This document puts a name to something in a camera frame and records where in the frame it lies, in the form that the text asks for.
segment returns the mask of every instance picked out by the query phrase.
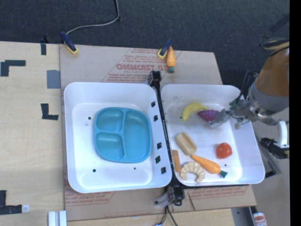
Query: cardboard sheet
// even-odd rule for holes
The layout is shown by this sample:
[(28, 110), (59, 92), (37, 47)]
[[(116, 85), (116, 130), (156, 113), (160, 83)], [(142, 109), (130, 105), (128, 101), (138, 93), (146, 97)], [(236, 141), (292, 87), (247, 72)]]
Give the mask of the cardboard sheet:
[[(69, 221), (114, 218), (162, 213), (153, 200), (164, 188), (80, 194), (68, 183), (65, 149), (64, 88), (72, 82), (144, 83), (150, 71), (161, 71), (161, 87), (170, 83), (222, 84), (213, 53), (174, 51), (174, 73), (167, 73), (165, 60), (157, 58), (157, 49), (92, 47), (77, 45), (71, 54), (60, 45), (61, 95), (64, 153), (64, 197)], [(173, 212), (210, 210), (256, 204), (251, 186), (209, 187), (185, 190), (181, 206)]]

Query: red tomato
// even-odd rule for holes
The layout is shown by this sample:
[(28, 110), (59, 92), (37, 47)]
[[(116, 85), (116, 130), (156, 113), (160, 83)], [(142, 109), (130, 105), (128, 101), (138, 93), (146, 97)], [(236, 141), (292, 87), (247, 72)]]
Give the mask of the red tomato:
[(228, 143), (220, 143), (217, 147), (216, 147), (216, 155), (218, 158), (226, 158), (228, 156), (232, 155), (232, 148)]

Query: blue divided plate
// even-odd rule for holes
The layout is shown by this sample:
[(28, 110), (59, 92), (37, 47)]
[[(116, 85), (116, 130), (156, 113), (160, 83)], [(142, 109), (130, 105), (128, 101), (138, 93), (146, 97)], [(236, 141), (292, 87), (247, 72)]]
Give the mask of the blue divided plate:
[(104, 108), (95, 118), (94, 144), (103, 159), (114, 162), (142, 162), (151, 153), (150, 122), (138, 110)]

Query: black cable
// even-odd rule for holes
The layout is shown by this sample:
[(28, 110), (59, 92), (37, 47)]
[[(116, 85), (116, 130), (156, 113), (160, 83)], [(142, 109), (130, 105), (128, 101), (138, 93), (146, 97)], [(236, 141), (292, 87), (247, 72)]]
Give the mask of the black cable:
[(248, 71), (245, 73), (245, 77), (244, 77), (243, 85), (241, 86), (240, 93), (239, 93), (238, 97), (235, 99), (236, 104), (239, 102), (240, 97), (241, 97), (243, 94), (245, 94), (246, 89), (249, 88), (250, 77), (253, 76), (254, 79), (255, 79), (256, 74), (257, 74), (257, 73), (256, 73), (255, 71), (252, 71), (252, 70), (248, 70)]
[(80, 29), (80, 28), (88, 28), (88, 27), (99, 27), (99, 26), (106, 26), (106, 25), (110, 25), (114, 22), (116, 22), (117, 20), (120, 20), (120, 15), (119, 15), (119, 7), (118, 7), (118, 1), (117, 0), (113, 0), (114, 1), (114, 6), (115, 6), (115, 10), (116, 10), (116, 14), (117, 14), (117, 17), (115, 19), (113, 19), (112, 21), (108, 22), (108, 23), (105, 23), (105, 24), (92, 24), (92, 25), (83, 25), (83, 26), (79, 26), (79, 27), (76, 27), (74, 29), (71, 29), (69, 30), (66, 34), (69, 34), (77, 29)]
[(264, 49), (274, 49), (275, 47), (281, 46), (282, 44), (288, 43), (290, 41), (289, 39), (270, 39), (268, 37), (264, 38), (265, 40), (260, 43), (260, 46)]
[(181, 206), (182, 205), (182, 200), (178, 200), (176, 202), (174, 202), (175, 206)]
[(274, 53), (272, 53), (272, 54), (270, 55), (270, 57), (274, 56), (274, 55), (277, 54), (278, 52), (280, 52), (280, 51), (282, 51), (282, 50), (285, 50), (285, 49), (287, 49), (287, 48), (289, 48), (289, 46), (286, 46), (286, 47), (284, 47), (284, 48), (278, 49), (277, 51), (275, 51)]
[(170, 215), (171, 219), (172, 219), (172, 220), (173, 220), (173, 222), (174, 222), (174, 225), (175, 225), (175, 226), (178, 226), (178, 225), (177, 225), (177, 223), (175, 222), (175, 219), (174, 219), (174, 217), (172, 216), (171, 212), (169, 211), (169, 207), (168, 207), (168, 206), (166, 206), (166, 207), (167, 207), (167, 211), (168, 211), (168, 213), (169, 213), (169, 215)]
[(160, 226), (160, 225), (162, 225), (165, 222), (165, 220), (167, 218), (167, 213), (169, 214), (169, 216), (171, 217), (172, 221), (174, 222), (174, 225), (178, 226), (177, 223), (175, 222), (175, 219), (174, 219), (173, 215), (171, 214), (171, 212), (169, 210), (168, 205), (165, 207), (164, 214), (163, 214), (163, 217), (162, 217), (161, 221), (158, 224), (156, 224), (155, 226)]

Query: wooden table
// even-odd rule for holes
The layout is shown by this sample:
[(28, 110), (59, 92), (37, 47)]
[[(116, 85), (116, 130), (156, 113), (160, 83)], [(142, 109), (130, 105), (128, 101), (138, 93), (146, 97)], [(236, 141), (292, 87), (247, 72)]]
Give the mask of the wooden table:
[[(59, 45), (0, 42), (0, 61), (25, 60), (0, 77), (0, 190), (7, 205), (29, 204), (30, 212), (1, 215), (0, 225), (47, 225), (49, 211), (64, 210), (61, 90), (48, 89), (47, 71), (60, 70)], [(58, 120), (42, 119), (41, 104)], [(69, 226), (152, 226), (162, 215), (68, 222)], [(233, 226), (230, 209), (174, 213), (181, 226)], [(173, 225), (170, 218), (164, 225)]]

